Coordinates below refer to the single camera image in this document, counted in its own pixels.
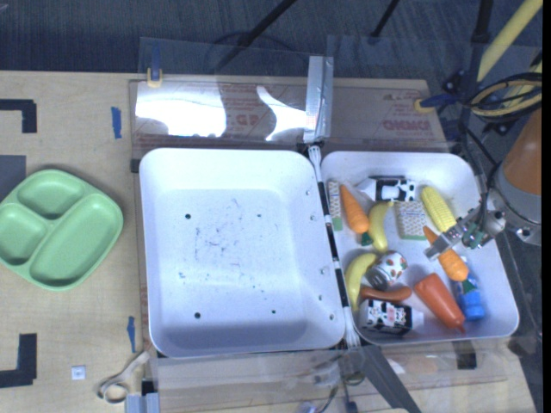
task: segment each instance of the brown hot dog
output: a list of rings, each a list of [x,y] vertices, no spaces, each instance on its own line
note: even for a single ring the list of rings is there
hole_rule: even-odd
[[[379,299],[382,301],[390,301],[391,303],[398,303],[399,301],[410,298],[411,295],[412,289],[407,286],[399,287],[392,291],[378,291],[368,286],[360,289],[360,297],[362,299]]]

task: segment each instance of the dark floor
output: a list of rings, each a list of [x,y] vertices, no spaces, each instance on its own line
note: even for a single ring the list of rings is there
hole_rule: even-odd
[[[249,31],[282,0],[0,0],[0,70],[135,72],[140,38],[214,43]],[[298,0],[253,43],[308,53],[340,54],[368,63],[368,74],[427,77],[436,89],[446,74],[464,68],[471,53],[480,0],[401,0],[381,31],[378,49],[362,43],[376,28],[391,0]],[[494,0],[488,32],[493,38],[523,0]],[[542,48],[542,11],[518,35],[513,55],[529,58]],[[226,42],[237,39],[226,38]],[[385,49],[385,41],[392,46]],[[398,57],[388,65],[392,54]],[[439,55],[438,64],[431,59]],[[501,63],[511,74],[515,65]],[[336,68],[343,76],[359,66]],[[486,141],[501,160],[522,129],[519,121],[504,137]],[[512,253],[506,267],[516,283],[522,314],[511,349],[521,356],[538,411],[542,396],[541,248],[503,236]]]

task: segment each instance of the green plate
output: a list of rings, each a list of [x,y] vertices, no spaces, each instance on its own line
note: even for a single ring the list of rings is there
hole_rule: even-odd
[[[122,212],[105,193],[61,170],[42,170],[0,203],[0,262],[37,286],[84,281],[121,234]]]

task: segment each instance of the yellow banana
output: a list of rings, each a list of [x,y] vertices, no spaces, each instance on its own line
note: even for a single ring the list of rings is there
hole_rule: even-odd
[[[360,295],[360,282],[363,275],[368,271],[369,267],[375,263],[377,255],[366,252],[356,257],[344,272],[344,284],[346,286],[346,293],[348,294],[348,300],[350,300],[350,307],[352,311],[358,310],[358,296]]]
[[[392,201],[377,202],[369,210],[368,234],[373,239],[373,247],[379,252],[387,252],[388,250],[384,224],[388,208],[393,205],[394,202]]]

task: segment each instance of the wooden table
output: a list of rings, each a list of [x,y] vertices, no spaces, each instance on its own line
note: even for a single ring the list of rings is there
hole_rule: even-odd
[[[0,154],[26,156],[27,175],[45,168],[58,168],[82,177],[112,197],[121,206],[125,219],[121,236],[107,258],[85,282],[70,291],[43,290],[7,268],[0,268],[0,312],[3,314],[0,370],[15,368],[20,334],[36,333],[38,337],[37,378],[32,385],[0,389],[0,411],[124,410],[123,404],[109,405],[98,398],[96,388],[103,379],[120,372],[135,356],[127,333],[129,317],[136,319],[136,349],[142,348],[135,175],[129,169],[128,123],[128,83],[137,77],[134,74],[0,72],[0,98],[32,99],[38,106],[37,133],[22,133],[21,114],[0,111]],[[115,138],[111,108],[121,111],[120,139]],[[473,379],[461,379],[465,373],[450,371],[449,375],[459,376],[453,377],[452,386],[441,388],[437,387],[443,380],[442,373],[434,375],[434,384],[427,382],[430,378],[427,379],[421,367],[418,375],[411,369],[402,375],[422,411],[534,411],[517,357],[504,342],[480,347],[487,352],[482,356],[492,357],[486,359],[487,366],[493,367],[492,360],[497,360],[499,370],[494,376],[484,363],[480,363],[483,374],[478,373]],[[418,350],[412,353],[424,355]],[[396,358],[396,354],[396,350],[385,351],[391,359]],[[71,379],[74,366],[86,366],[85,379]],[[194,371],[200,378],[201,367]],[[140,390],[140,380],[141,372],[136,372],[127,381],[131,392]],[[473,385],[472,381],[482,383]],[[360,411],[388,411],[381,395],[366,384],[350,391]],[[295,411],[297,404],[231,411]],[[168,410],[167,405],[167,411],[177,410],[176,407]],[[343,411],[342,404],[336,401],[327,411]]]

